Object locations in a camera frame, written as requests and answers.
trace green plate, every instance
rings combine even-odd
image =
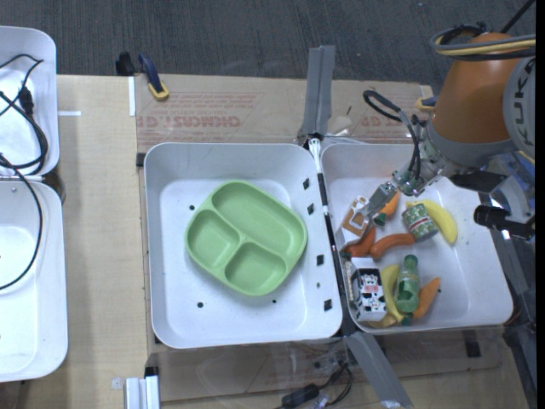
[[[192,260],[248,296],[274,291],[307,245],[307,230],[288,206],[246,181],[226,181],[200,205],[186,229]]]

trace cow print carton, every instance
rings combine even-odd
[[[380,321],[386,315],[381,273],[377,268],[356,268],[350,279],[356,319]]]

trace yellow banana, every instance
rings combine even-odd
[[[458,236],[458,226],[452,214],[441,206],[439,203],[433,200],[420,200],[420,201],[407,201],[405,205],[409,208],[414,205],[422,203],[427,210],[427,213],[432,217],[433,222],[439,228],[439,231],[443,234],[447,242],[453,245],[456,242]]]
[[[376,329],[384,329],[385,327],[389,327],[397,323],[398,323],[397,318],[395,318],[389,312],[386,315],[384,315],[384,318],[380,321],[367,321],[367,324],[369,326],[375,327]]]
[[[393,263],[381,270],[382,289],[384,290],[384,301],[386,302],[386,310],[401,324],[407,325],[410,323],[410,318],[401,314],[395,307],[393,300],[393,290],[398,281],[399,265]]]

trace green can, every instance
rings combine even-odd
[[[432,217],[427,213],[426,206],[422,203],[411,206],[401,214],[401,217],[416,242],[422,242],[439,232]]]

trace gray carpet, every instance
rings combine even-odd
[[[127,50],[160,72],[305,78],[308,48],[336,46],[335,78],[442,84],[428,39],[461,23],[501,29],[527,0],[0,0],[0,25],[34,27],[58,73],[114,75]],[[536,31],[536,5],[509,31]]]

